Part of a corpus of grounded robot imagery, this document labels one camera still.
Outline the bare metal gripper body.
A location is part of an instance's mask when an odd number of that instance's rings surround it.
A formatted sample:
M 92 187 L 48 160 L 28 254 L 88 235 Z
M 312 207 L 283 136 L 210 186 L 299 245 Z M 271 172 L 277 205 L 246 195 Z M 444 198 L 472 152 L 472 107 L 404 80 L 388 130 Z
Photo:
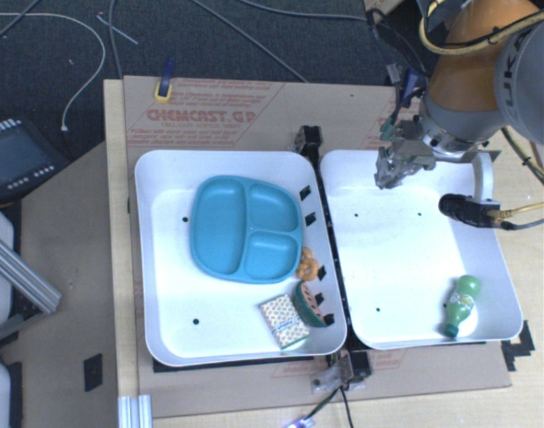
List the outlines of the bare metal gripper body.
M 477 145 L 475 128 L 456 122 L 440 126 L 433 119 L 388 119 L 380 126 L 378 171 L 433 169 L 437 161 L 459 162 Z

